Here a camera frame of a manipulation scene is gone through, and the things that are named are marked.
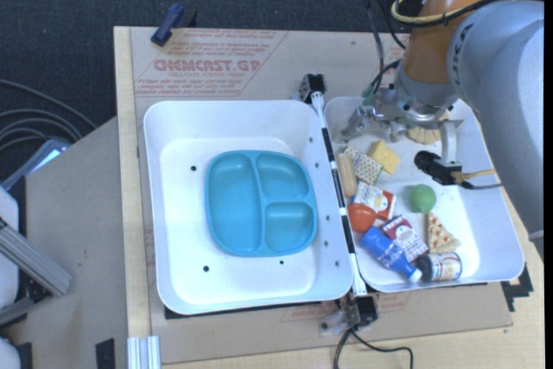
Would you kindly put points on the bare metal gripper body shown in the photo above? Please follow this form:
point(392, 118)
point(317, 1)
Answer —
point(395, 110)

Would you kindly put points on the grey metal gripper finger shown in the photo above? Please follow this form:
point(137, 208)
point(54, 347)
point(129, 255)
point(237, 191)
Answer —
point(396, 133)
point(352, 126)

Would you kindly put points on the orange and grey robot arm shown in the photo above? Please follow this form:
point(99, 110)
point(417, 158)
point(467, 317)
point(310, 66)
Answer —
point(497, 69)

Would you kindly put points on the yellow cheese wedge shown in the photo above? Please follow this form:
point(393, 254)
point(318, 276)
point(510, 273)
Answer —
point(384, 155)

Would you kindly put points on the beige ridged biscuit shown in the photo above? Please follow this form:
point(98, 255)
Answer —
point(425, 135)

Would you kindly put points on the patterned cracker packet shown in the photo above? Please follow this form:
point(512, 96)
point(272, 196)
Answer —
point(367, 168)

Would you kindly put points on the thin black and white rod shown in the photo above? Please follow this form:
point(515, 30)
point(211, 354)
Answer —
point(333, 168)

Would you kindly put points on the tan bread roll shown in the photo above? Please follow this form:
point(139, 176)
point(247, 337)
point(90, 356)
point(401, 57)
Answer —
point(347, 177)

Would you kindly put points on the orange and white carton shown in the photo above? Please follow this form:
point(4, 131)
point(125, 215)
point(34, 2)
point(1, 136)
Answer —
point(375, 199)

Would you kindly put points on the green ball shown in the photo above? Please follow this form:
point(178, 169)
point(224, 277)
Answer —
point(422, 199)

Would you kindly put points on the red tomato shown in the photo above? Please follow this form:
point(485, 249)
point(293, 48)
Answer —
point(360, 218)

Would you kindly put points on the red and white carton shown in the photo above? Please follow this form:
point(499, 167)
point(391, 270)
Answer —
point(405, 237)

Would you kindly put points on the pizza slice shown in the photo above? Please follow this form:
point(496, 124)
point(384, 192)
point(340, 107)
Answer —
point(438, 235)

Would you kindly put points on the blue bottle white cap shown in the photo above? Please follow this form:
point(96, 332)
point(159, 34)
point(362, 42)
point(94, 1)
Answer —
point(382, 248)

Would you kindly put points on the brown cardboard board red print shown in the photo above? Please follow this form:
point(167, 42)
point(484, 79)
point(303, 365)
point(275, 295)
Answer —
point(259, 56)

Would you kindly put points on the white plastic tray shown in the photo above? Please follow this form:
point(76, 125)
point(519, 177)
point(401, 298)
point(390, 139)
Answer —
point(475, 220)
point(181, 203)

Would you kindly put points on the blue divided plate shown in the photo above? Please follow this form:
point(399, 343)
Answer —
point(235, 203)

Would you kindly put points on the white can red print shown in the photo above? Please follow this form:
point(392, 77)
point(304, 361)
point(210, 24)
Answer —
point(445, 266)

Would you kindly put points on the black cylinder on white bracket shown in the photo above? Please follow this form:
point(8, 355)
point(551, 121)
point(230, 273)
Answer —
point(436, 168)

